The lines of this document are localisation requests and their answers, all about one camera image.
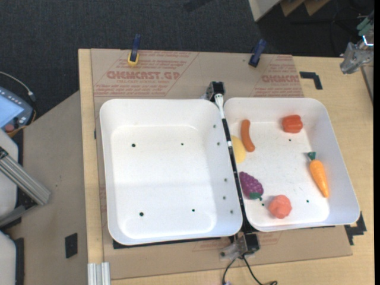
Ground orange lumpy toy food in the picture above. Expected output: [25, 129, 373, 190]
[268, 194, 293, 220]

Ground yellow lemon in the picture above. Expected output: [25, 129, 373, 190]
[231, 135, 247, 164]

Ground red bell pepper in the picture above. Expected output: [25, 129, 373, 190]
[281, 114, 304, 134]

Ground orange sausage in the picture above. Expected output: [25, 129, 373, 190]
[240, 119, 257, 153]

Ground white plastic tray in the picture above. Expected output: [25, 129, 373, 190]
[222, 96, 361, 233]
[99, 98, 244, 246]

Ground brown cardboard board red print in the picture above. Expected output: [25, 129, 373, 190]
[90, 48, 354, 280]

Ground thin black and white rod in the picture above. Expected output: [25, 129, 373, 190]
[214, 93, 246, 232]

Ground orange carrot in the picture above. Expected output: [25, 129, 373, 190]
[306, 151, 331, 199]

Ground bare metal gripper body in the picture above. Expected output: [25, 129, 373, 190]
[357, 30, 374, 52]

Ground purple grapes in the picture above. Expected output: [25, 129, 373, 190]
[238, 171, 265, 201]

